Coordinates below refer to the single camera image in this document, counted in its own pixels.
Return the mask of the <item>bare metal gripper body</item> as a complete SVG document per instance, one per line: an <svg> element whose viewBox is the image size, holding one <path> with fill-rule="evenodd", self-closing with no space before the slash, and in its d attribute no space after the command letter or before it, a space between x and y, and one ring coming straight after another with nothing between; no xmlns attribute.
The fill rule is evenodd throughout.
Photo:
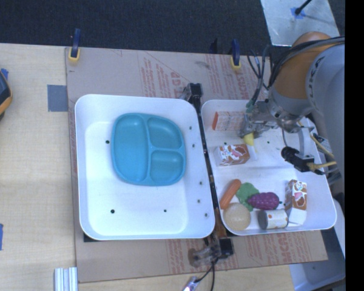
<svg viewBox="0 0 364 291"><path fill-rule="evenodd" d="M305 100L248 101L241 127L248 126L249 134L255 129L262 133L280 127L287 133L298 133L299 120L306 115Z"/></svg>

